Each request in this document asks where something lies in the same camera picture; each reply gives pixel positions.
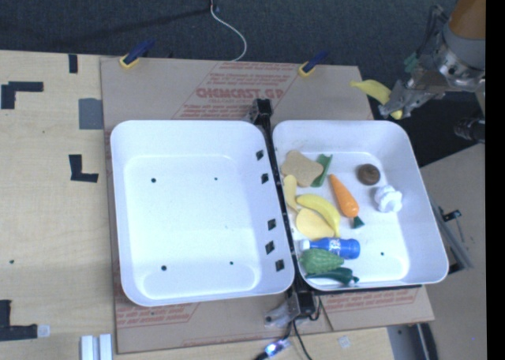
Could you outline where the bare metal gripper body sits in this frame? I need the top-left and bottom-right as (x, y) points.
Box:
(401, 54), (486, 96)

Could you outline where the yellow banana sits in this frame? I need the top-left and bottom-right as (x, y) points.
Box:
(349, 78), (404, 121)
(295, 193), (342, 238)

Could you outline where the brown round biscuit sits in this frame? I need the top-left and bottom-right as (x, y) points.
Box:
(357, 163), (381, 186)

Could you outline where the white crumpled lump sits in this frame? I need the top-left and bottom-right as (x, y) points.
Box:
(372, 184), (403, 213)

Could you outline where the orange carrot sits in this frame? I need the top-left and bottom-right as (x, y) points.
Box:
(329, 174), (366, 230)

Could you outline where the tan bread slice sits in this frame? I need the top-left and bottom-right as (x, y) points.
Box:
(280, 149), (324, 188)

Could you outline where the pale yellow chip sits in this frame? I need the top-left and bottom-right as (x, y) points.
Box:
(282, 174), (299, 212)

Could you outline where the thin black rod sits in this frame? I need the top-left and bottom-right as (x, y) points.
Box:
(260, 112), (307, 304)

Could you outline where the white plastic tray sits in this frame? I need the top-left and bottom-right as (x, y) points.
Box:
(271, 119), (450, 292)
(109, 119), (296, 307)

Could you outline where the yellow lemon wedge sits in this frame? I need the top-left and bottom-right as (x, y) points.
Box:
(295, 208), (335, 241)

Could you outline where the blue bottle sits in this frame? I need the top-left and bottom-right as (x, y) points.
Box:
(299, 237), (361, 260)

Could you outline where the green bumpy gourd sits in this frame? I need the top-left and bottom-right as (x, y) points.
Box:
(299, 248), (345, 276)

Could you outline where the dark green pepper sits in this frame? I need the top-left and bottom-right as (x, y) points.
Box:
(307, 267), (360, 287)

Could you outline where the brown cardboard board, red print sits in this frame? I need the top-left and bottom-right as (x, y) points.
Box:
(99, 57), (436, 354)

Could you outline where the black block with wires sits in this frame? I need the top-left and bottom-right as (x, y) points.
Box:
(294, 290), (317, 318)
(249, 98), (274, 126)

